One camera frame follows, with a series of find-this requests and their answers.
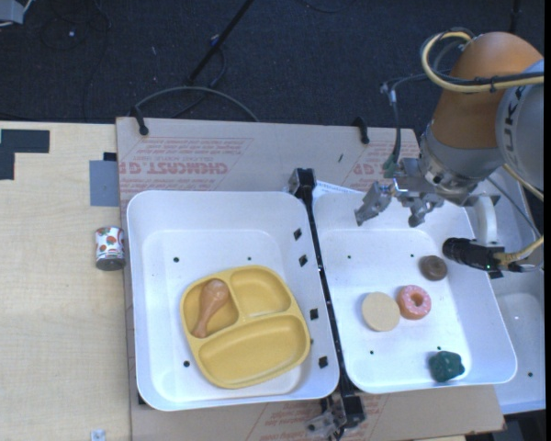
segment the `brown round toy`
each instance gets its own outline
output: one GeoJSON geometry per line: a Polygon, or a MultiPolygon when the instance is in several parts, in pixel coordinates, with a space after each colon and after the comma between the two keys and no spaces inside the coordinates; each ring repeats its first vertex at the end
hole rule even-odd
{"type": "Polygon", "coordinates": [[[430,281],[439,281],[447,276],[447,265],[444,259],[433,254],[421,258],[419,268],[422,275],[430,281]]]}

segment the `pink donut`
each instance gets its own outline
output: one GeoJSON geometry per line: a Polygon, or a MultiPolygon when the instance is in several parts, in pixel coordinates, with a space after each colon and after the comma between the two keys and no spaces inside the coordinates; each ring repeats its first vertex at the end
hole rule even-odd
{"type": "Polygon", "coordinates": [[[409,284],[400,290],[398,306],[402,317],[419,320],[431,311],[431,296],[420,286],[409,284]]]}

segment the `black tape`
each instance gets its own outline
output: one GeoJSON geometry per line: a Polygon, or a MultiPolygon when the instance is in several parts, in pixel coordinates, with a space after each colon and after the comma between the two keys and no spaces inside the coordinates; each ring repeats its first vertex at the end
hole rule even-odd
{"type": "Polygon", "coordinates": [[[0,140],[0,180],[15,179],[15,153],[49,153],[48,130],[2,129],[0,140]]]}
{"type": "Polygon", "coordinates": [[[106,160],[107,162],[115,162],[117,160],[117,153],[116,152],[104,152],[102,155],[102,160],[106,160]]]}

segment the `yellow cable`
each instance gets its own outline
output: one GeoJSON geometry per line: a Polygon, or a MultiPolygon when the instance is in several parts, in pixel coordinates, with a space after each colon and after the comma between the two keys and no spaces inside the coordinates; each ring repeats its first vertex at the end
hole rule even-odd
{"type": "Polygon", "coordinates": [[[497,259],[502,265],[508,265],[512,262],[523,260],[526,258],[529,254],[534,252],[539,246],[543,244],[545,241],[545,235],[541,235],[538,239],[536,239],[533,243],[531,243],[528,246],[525,246],[522,250],[506,254],[506,253],[495,253],[494,258],[497,259]]]}
{"type": "Polygon", "coordinates": [[[531,193],[533,193],[541,202],[544,202],[543,193],[541,193],[541,191],[539,191],[537,188],[535,188],[527,181],[523,180],[520,175],[518,175],[514,170],[510,168],[509,165],[504,164],[502,168],[504,168],[504,170],[506,170],[508,174],[512,176],[516,181],[518,181],[521,185],[523,185],[526,189],[528,189],[531,193]]]}
{"type": "Polygon", "coordinates": [[[431,47],[438,41],[443,40],[445,38],[460,38],[462,40],[469,41],[471,40],[471,36],[469,36],[467,33],[463,31],[451,31],[446,33],[440,33],[433,36],[433,38],[422,48],[422,69],[427,74],[427,76],[431,79],[432,82],[435,84],[441,86],[445,90],[450,90],[454,92],[460,92],[460,93],[479,93],[479,92],[487,92],[489,90],[500,90],[500,89],[506,89],[510,88],[512,86],[522,86],[522,85],[531,85],[531,84],[542,84],[545,82],[544,76],[535,76],[526,78],[524,80],[516,80],[516,81],[509,81],[509,82],[494,82],[493,84],[487,84],[487,85],[458,85],[458,84],[451,84],[449,82],[446,82],[441,77],[437,76],[437,74],[433,71],[431,66],[429,65],[428,56],[429,52],[431,51],[431,47]]]}

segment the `toy donut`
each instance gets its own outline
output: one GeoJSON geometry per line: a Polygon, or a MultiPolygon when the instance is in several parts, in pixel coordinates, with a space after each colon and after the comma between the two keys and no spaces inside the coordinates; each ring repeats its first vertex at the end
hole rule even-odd
{"type": "Polygon", "coordinates": [[[447,276],[447,265],[444,259],[433,254],[421,258],[419,267],[422,275],[430,281],[439,281],[447,276]]]}
{"type": "Polygon", "coordinates": [[[431,296],[423,288],[410,284],[400,290],[398,306],[402,317],[419,320],[431,311],[431,296]]]}

